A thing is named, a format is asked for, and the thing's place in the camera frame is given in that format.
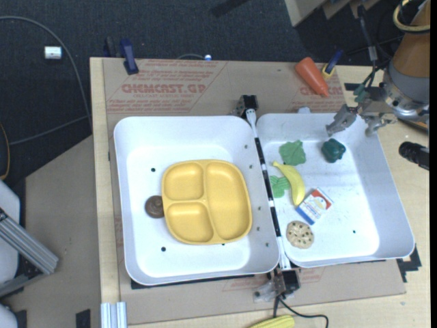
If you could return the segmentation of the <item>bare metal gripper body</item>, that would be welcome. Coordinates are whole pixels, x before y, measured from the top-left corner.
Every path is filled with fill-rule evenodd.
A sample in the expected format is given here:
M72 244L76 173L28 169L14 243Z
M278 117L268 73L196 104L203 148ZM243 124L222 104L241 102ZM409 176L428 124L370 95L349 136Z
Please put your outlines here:
M400 120L425 122L429 118L429 85L380 83L365 87L360 84L356 88L356 102L362 116L394 115Z

